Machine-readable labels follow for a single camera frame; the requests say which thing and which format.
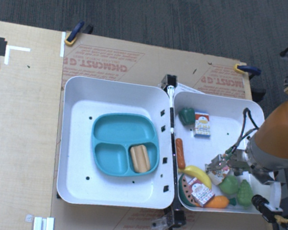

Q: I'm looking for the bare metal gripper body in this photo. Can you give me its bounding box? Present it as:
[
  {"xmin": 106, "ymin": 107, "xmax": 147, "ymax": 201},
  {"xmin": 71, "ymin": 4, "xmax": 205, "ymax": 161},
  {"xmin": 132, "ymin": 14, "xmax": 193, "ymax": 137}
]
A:
[{"xmin": 224, "ymin": 147, "xmax": 279, "ymax": 187}]

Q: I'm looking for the black block with thin wires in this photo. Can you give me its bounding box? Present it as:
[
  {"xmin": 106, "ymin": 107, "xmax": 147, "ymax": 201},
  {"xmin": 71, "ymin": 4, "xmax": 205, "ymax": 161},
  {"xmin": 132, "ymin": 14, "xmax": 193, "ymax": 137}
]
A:
[
  {"xmin": 160, "ymin": 73, "xmax": 179, "ymax": 92},
  {"xmin": 161, "ymin": 206, "xmax": 188, "ymax": 230}
]

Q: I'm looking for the white colourful print carton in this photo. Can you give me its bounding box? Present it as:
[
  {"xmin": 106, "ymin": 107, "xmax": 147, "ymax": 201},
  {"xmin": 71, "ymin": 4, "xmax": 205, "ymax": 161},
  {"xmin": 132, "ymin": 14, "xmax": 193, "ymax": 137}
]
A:
[{"xmin": 184, "ymin": 176, "xmax": 217, "ymax": 209}]

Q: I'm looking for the green bell pepper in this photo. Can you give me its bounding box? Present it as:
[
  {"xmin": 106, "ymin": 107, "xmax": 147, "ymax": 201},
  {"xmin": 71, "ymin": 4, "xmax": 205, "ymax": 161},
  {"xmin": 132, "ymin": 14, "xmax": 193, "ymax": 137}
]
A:
[{"xmin": 176, "ymin": 106, "xmax": 198, "ymax": 128}]

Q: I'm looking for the white and orange small carton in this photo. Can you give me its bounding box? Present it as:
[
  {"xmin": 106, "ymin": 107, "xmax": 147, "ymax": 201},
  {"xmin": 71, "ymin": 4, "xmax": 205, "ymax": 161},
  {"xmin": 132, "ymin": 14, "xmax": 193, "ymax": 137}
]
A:
[{"xmin": 206, "ymin": 164, "xmax": 231, "ymax": 188}]

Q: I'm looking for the white plastic tray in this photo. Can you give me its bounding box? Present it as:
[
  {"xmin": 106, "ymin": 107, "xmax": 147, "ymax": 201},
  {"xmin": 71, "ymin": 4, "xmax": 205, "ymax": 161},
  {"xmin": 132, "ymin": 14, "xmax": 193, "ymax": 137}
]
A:
[
  {"xmin": 48, "ymin": 73, "xmax": 190, "ymax": 218},
  {"xmin": 158, "ymin": 88, "xmax": 286, "ymax": 223}
]

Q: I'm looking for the red and green watermelon slice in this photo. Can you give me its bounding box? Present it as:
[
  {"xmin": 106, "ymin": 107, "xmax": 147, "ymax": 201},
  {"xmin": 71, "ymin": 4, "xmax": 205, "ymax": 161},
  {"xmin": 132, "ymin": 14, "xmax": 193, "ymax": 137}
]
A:
[{"xmin": 174, "ymin": 173, "xmax": 203, "ymax": 208}]

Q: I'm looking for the red and white small carton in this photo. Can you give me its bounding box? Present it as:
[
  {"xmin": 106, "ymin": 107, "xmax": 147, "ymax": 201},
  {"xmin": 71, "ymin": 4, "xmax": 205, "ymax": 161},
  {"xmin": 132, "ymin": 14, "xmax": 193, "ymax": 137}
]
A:
[{"xmin": 192, "ymin": 111, "xmax": 214, "ymax": 139}]

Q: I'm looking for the green broccoli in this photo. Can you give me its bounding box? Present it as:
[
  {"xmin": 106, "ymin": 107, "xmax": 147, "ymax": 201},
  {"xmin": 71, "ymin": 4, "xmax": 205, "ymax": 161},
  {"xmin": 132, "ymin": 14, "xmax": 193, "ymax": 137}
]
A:
[{"xmin": 217, "ymin": 173, "xmax": 241, "ymax": 197}]

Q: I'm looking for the brown cardboard board red print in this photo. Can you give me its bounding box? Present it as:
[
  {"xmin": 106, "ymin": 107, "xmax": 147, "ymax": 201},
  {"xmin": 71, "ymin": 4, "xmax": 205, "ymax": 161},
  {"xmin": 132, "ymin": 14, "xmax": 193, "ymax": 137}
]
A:
[{"xmin": 38, "ymin": 30, "xmax": 288, "ymax": 230}]

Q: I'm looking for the yellow banana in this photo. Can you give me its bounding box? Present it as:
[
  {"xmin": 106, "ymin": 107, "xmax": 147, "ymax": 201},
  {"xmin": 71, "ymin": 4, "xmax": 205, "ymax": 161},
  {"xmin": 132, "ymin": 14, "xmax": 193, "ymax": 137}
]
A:
[{"xmin": 176, "ymin": 163, "xmax": 215, "ymax": 191}]

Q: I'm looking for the white paper sheet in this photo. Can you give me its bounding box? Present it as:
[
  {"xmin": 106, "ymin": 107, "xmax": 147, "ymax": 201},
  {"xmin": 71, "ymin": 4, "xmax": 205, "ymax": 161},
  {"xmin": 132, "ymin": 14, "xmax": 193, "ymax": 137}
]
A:
[{"xmin": 175, "ymin": 82, "xmax": 207, "ymax": 95}]

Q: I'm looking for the black cylinder on white bracket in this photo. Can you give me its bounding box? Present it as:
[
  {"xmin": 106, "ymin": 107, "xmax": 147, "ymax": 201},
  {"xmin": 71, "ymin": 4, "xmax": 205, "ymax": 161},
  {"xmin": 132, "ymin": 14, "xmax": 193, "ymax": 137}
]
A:
[{"xmin": 249, "ymin": 177, "xmax": 288, "ymax": 225}]

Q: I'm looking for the thin black and white rod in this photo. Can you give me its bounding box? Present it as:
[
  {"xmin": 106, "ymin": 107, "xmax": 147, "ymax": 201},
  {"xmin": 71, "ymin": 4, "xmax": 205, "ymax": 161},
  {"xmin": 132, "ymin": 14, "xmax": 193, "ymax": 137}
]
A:
[{"xmin": 151, "ymin": 84, "xmax": 197, "ymax": 213}]

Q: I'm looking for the orange sausage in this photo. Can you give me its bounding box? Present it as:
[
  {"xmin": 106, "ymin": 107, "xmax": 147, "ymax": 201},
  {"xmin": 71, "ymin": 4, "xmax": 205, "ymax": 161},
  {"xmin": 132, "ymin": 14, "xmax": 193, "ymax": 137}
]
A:
[{"xmin": 171, "ymin": 137, "xmax": 190, "ymax": 171}]

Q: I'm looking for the orange carrot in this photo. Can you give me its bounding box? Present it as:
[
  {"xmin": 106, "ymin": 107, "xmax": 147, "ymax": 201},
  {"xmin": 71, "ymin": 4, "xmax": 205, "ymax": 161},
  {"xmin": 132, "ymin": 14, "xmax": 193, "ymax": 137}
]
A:
[{"xmin": 203, "ymin": 192, "xmax": 238, "ymax": 213}]

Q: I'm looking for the tan hot dog bun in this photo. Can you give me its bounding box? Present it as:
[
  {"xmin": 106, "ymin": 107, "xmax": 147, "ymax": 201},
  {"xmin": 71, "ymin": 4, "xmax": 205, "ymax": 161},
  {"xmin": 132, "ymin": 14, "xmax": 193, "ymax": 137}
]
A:
[{"xmin": 126, "ymin": 143, "xmax": 154, "ymax": 175}]

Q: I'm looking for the teal divided plate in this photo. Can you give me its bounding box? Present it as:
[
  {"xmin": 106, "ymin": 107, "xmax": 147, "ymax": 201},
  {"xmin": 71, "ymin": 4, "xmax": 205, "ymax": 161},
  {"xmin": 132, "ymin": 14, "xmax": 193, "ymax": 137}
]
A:
[{"xmin": 86, "ymin": 108, "xmax": 166, "ymax": 183}]

